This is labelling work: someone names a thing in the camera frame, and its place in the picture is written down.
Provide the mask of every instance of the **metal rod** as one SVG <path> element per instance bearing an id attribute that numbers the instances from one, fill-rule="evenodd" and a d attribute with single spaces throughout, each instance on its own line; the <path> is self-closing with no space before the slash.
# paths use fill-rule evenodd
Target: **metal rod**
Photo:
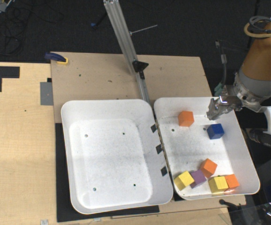
<path id="1" fill-rule="evenodd" d="M 154 26 L 151 26 L 151 27 L 147 27 L 147 28 L 143 28 L 143 29 L 140 29 L 140 30 L 137 30 L 137 31 L 134 31 L 134 32 L 129 32 L 130 33 L 130 36 L 132 36 L 133 33 L 136 33 L 136 32 L 141 32 L 141 31 L 144 31 L 144 30 L 147 30 L 147 29 L 150 29 L 150 28 L 154 28 L 154 27 L 157 27 L 158 25 L 154 25 Z"/>

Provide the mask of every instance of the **black mat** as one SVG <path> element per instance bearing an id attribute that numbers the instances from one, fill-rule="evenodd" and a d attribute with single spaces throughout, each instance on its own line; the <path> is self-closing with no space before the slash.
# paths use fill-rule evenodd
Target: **black mat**
<path id="1" fill-rule="evenodd" d="M 69 180 L 66 165 L 66 149 L 63 128 L 61 123 L 55 124 L 56 133 L 56 197 L 57 222 L 75 221 L 88 218 L 101 218 L 122 215 L 147 214 L 159 212 L 158 206 L 124 209 L 103 213 L 84 215 L 77 212 L 70 199 Z"/>

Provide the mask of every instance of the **wooden board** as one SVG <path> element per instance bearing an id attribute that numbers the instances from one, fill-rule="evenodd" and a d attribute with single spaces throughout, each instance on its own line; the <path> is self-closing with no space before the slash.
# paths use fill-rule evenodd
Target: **wooden board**
<path id="1" fill-rule="evenodd" d="M 20 67 L 20 78 L 4 78 L 0 92 L 0 225 L 39 225 L 44 219 L 49 225 L 56 225 L 54 114 L 52 106 L 40 105 L 40 82 L 51 77 L 51 66 L 4 62 L 0 62 L 0 66 Z M 245 198 L 234 196 L 228 202 L 245 204 Z M 185 220 L 192 221 L 191 224 L 202 225 L 207 221 L 223 224 L 218 214 L 227 212 L 224 206 L 222 210 L 207 209 L 217 206 L 217 198 L 171 201 L 160 206 L 161 214 L 104 217 L 101 224 L 167 224 L 168 221 L 183 224 Z"/>
<path id="2" fill-rule="evenodd" d="M 55 52 L 68 58 L 67 65 L 51 61 L 55 122 L 70 100 L 141 98 L 136 78 L 122 54 Z M 210 97 L 199 57 L 139 55 L 145 69 L 151 105 L 162 97 Z"/>

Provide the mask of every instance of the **cube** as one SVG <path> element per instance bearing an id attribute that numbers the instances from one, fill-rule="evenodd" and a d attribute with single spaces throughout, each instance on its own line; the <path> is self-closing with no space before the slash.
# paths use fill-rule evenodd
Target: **cube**
<path id="1" fill-rule="evenodd" d="M 213 194 L 223 193 L 228 189 L 228 184 L 224 176 L 213 177 L 209 179 L 208 184 Z"/>
<path id="2" fill-rule="evenodd" d="M 207 128 L 207 133 L 210 139 L 219 139 L 225 134 L 224 129 L 220 123 L 210 125 Z"/>
<path id="3" fill-rule="evenodd" d="M 178 115 L 179 126 L 190 127 L 194 123 L 193 112 L 182 111 Z"/>
<path id="4" fill-rule="evenodd" d="M 190 173 L 194 182 L 190 185 L 191 188 L 198 187 L 202 185 L 205 181 L 207 181 L 206 177 L 204 176 L 203 172 L 199 169 L 194 172 Z"/>
<path id="5" fill-rule="evenodd" d="M 210 178 L 214 175 L 217 166 L 215 162 L 207 158 L 201 163 L 200 170 L 206 178 Z"/>
<path id="6" fill-rule="evenodd" d="M 189 186 L 191 183 L 194 182 L 194 179 L 190 175 L 188 171 L 183 172 L 178 177 L 174 179 L 174 183 L 178 187 L 178 189 L 181 191 L 182 189 Z"/>
<path id="7" fill-rule="evenodd" d="M 228 189 L 226 189 L 225 192 L 232 192 L 240 185 L 235 174 L 227 175 L 225 176 L 225 179 L 228 184 Z"/>

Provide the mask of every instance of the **white tray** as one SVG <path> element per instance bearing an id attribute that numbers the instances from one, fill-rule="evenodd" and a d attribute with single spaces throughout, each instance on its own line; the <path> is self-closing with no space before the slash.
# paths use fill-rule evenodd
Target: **white tray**
<path id="1" fill-rule="evenodd" d="M 147 102 L 69 101 L 61 116 L 71 202 L 79 213 L 171 200 L 173 186 L 169 174 L 162 173 L 167 165 L 156 149 L 161 142 Z"/>
<path id="2" fill-rule="evenodd" d="M 249 150 L 243 138 L 235 113 L 223 114 L 218 120 L 206 117 L 211 97 L 170 97 L 157 99 L 154 111 L 159 124 L 168 166 L 173 178 L 184 171 L 193 172 L 209 158 L 217 163 L 213 176 L 234 173 L 240 183 L 231 193 L 213 195 L 206 181 L 204 184 L 190 186 L 175 191 L 187 200 L 225 195 L 255 194 L 260 182 Z M 180 127 L 178 115 L 182 111 L 192 111 L 194 123 L 190 127 Z M 210 140 L 206 129 L 221 123 L 225 134 L 220 139 Z"/>

